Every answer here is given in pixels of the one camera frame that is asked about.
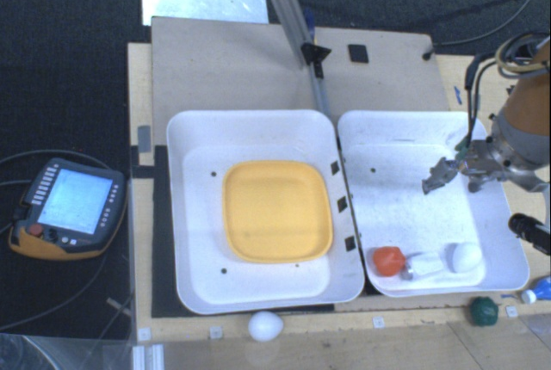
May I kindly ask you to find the blue and white bottle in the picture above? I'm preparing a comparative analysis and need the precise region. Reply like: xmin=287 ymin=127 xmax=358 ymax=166
xmin=520 ymin=275 xmax=551 ymax=305

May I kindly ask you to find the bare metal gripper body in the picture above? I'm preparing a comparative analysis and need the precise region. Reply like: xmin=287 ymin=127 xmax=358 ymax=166
xmin=459 ymin=139 xmax=525 ymax=194

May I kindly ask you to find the red round toy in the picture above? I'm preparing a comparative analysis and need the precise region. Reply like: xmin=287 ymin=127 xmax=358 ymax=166
xmin=371 ymin=245 xmax=407 ymax=277

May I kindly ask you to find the yellow plate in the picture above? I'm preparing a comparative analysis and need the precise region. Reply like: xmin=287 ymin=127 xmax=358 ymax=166
xmin=221 ymin=159 xmax=335 ymax=265

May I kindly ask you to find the white egg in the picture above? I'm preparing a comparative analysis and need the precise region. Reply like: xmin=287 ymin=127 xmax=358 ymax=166
xmin=247 ymin=310 xmax=285 ymax=343
xmin=444 ymin=242 xmax=484 ymax=274

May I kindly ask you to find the white plastic bottle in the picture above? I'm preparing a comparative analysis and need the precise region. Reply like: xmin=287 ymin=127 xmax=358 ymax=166
xmin=399 ymin=250 xmax=447 ymax=281

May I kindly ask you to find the dark green round toy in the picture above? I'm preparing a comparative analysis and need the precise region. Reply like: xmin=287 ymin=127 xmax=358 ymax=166
xmin=468 ymin=295 xmax=500 ymax=328

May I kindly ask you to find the thin black rod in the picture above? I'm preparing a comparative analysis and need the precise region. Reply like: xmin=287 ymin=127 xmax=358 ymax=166
xmin=335 ymin=130 xmax=368 ymax=274

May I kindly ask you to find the black cylinder on white bracket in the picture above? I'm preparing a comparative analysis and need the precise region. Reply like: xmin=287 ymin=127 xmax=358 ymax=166
xmin=507 ymin=175 xmax=551 ymax=256

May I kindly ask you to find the white plastic tray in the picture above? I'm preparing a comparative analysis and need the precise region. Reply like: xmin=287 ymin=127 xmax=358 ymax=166
xmin=165 ymin=108 xmax=367 ymax=315
xmin=337 ymin=109 xmax=531 ymax=299

